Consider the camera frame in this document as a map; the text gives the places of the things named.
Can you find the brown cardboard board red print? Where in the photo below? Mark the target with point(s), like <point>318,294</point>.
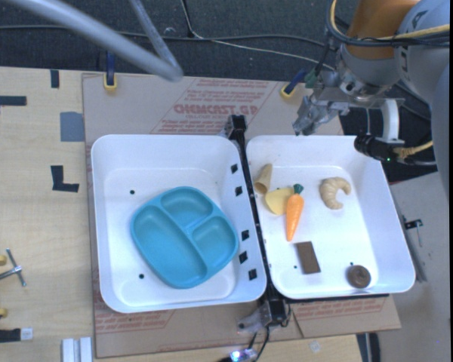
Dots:
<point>136,108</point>

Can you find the blue divided plate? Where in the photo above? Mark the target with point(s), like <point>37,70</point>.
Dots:
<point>181,236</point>

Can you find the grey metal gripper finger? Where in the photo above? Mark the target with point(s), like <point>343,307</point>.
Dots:
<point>326,115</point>
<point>304,117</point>

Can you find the orange carrot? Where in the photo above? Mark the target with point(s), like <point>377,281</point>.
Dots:
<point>294,209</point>

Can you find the beige ice cream cone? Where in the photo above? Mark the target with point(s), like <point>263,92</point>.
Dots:
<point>263,179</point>

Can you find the brown doughnut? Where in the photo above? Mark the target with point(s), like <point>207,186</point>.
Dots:
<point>359,276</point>

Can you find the white plastic tray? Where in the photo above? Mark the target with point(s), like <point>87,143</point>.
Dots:
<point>113,221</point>
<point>336,236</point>

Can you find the beige croissant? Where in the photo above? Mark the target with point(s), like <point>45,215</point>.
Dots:
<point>330,194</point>

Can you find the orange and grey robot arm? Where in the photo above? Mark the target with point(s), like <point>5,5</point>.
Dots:
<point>392,21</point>

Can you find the yellow cheese wedge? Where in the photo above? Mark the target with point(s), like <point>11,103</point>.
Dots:
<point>275,202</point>

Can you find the thin black rod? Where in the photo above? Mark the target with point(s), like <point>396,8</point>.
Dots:
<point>257,209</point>

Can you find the brown chocolate bar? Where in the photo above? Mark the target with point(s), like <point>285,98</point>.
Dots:
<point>308,257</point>

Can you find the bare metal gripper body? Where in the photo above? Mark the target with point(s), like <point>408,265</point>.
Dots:
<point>356,91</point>

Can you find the black cylinder on white bracket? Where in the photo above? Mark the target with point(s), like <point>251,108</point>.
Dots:
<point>377,147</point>

